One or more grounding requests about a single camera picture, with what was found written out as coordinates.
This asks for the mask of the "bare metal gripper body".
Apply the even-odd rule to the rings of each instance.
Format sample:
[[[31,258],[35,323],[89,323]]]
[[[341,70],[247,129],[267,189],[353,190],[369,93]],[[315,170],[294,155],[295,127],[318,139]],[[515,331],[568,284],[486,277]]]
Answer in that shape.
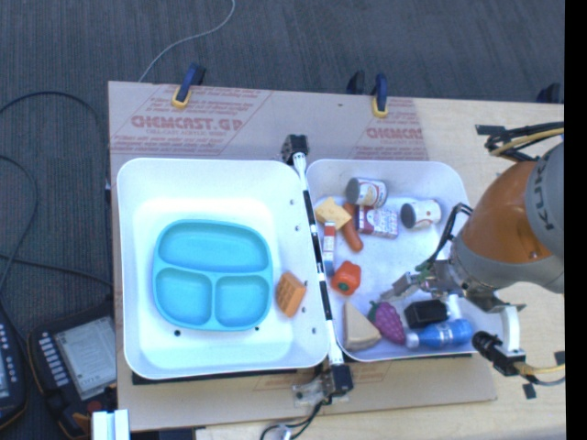
[[[417,267],[417,282],[421,290],[436,296],[456,294],[464,296],[462,279],[446,259],[425,261]]]

